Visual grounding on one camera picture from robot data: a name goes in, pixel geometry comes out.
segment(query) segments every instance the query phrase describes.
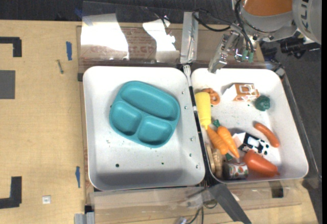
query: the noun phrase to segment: teal plate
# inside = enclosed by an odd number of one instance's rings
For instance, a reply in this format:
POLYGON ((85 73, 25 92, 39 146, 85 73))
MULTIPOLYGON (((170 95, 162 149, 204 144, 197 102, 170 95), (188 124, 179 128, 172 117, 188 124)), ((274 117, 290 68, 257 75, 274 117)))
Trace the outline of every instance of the teal plate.
POLYGON ((117 93, 109 123, 123 137, 158 148, 174 133, 179 116, 180 107, 173 96, 150 84, 129 81, 117 93))

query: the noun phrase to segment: yellow bottle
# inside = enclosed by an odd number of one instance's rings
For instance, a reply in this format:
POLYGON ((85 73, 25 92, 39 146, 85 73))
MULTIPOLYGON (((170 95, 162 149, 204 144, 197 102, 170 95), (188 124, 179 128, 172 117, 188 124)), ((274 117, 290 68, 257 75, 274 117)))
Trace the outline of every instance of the yellow bottle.
POLYGON ((208 92, 198 92, 195 94, 195 102, 200 124, 207 130, 211 123, 210 94, 208 92))

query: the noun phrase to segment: gray square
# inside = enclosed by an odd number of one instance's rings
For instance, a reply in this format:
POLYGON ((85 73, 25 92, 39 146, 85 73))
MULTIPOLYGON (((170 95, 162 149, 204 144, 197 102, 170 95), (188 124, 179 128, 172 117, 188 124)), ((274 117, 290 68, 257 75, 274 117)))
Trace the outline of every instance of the gray square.
POLYGON ((0 99, 15 99, 16 71, 0 71, 0 99))

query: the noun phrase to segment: pretzel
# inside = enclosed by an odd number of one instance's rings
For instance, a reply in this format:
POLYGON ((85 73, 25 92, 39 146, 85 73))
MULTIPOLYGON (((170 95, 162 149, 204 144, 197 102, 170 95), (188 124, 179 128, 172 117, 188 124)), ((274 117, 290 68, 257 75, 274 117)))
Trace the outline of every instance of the pretzel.
POLYGON ((212 88, 205 88, 201 90, 202 92, 208 92, 210 95, 210 103, 212 105, 217 105, 220 102, 220 97, 217 92, 215 92, 212 88))

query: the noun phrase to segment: wooden table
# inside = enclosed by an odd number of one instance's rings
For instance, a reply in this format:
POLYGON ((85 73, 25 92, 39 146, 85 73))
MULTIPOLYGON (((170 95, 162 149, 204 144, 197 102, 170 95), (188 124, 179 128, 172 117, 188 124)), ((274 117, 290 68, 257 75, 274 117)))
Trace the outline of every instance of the wooden table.
MULTIPOLYGON (((76 213, 84 212, 86 189, 77 80, 77 27, 81 24, 0 20, 1 37, 22 40, 22 57, 13 57, 12 44, 0 44, 0 70, 15 71, 15 98, 0 99, 0 198, 10 197, 11 177, 22 179, 21 204, 0 209, 1 223, 67 224, 74 223, 76 213), (67 57, 66 42, 72 43, 72 60, 67 57), (63 74, 56 60, 60 60, 63 74), (51 203, 44 204, 43 196, 51 196, 51 203)), ((317 223, 307 190, 300 181, 295 186, 299 204, 245 210, 249 219, 253 223, 317 223)), ((223 212, 206 214, 204 219, 207 224, 231 222, 223 212)))

